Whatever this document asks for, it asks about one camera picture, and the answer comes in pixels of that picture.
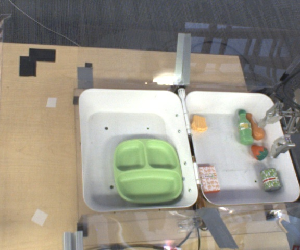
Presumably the red toy strawberry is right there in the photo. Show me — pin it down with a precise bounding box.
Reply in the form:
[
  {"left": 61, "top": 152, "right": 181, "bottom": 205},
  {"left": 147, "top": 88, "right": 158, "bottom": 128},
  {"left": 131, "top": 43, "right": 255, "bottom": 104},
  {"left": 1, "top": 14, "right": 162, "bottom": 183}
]
[{"left": 251, "top": 144, "right": 269, "bottom": 161}]

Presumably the green and white can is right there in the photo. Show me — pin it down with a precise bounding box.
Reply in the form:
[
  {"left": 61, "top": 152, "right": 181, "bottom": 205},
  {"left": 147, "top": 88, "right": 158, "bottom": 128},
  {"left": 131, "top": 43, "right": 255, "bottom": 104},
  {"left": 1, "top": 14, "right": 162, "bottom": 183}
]
[{"left": 259, "top": 167, "right": 281, "bottom": 192}]

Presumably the green divided plate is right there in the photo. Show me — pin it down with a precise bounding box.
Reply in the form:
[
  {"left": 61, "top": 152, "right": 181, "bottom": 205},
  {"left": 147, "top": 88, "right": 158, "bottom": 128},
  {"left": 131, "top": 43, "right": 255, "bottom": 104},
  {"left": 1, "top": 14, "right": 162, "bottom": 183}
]
[{"left": 112, "top": 138, "right": 184, "bottom": 205}]

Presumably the yellow toy waffle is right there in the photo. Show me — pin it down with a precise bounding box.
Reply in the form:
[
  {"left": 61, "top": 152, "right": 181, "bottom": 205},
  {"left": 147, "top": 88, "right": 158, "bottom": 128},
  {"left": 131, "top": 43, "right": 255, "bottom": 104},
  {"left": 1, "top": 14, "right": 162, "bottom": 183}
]
[{"left": 191, "top": 114, "right": 208, "bottom": 133}]

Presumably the pink and white carton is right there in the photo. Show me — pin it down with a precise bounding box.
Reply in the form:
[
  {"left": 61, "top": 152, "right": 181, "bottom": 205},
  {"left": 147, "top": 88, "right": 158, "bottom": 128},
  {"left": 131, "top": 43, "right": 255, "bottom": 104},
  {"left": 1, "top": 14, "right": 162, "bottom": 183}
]
[{"left": 198, "top": 165, "right": 221, "bottom": 194}]

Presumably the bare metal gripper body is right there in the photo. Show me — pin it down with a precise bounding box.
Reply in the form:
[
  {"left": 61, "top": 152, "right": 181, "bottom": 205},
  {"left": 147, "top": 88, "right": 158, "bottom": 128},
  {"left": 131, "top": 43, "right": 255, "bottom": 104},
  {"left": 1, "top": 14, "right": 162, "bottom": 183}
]
[{"left": 282, "top": 107, "right": 300, "bottom": 141}]

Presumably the green plastic bottle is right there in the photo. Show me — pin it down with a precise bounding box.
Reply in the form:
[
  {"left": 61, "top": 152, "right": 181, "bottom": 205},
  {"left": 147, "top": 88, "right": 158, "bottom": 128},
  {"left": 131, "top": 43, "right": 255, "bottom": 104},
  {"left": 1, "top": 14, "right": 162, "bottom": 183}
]
[{"left": 237, "top": 109, "right": 254, "bottom": 145}]

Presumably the white plastic tray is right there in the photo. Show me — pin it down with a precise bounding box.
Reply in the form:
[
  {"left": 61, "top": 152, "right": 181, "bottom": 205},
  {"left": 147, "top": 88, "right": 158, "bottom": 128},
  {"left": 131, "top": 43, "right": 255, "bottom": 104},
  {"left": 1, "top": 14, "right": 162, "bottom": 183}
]
[
  {"left": 185, "top": 91, "right": 300, "bottom": 207},
  {"left": 78, "top": 88, "right": 199, "bottom": 213}
]

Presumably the orange toy chicken drumstick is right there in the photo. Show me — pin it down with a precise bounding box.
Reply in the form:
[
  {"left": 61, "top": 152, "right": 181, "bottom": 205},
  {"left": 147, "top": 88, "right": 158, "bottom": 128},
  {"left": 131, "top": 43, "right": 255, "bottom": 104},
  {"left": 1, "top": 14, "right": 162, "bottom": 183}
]
[{"left": 245, "top": 112, "right": 266, "bottom": 141}]

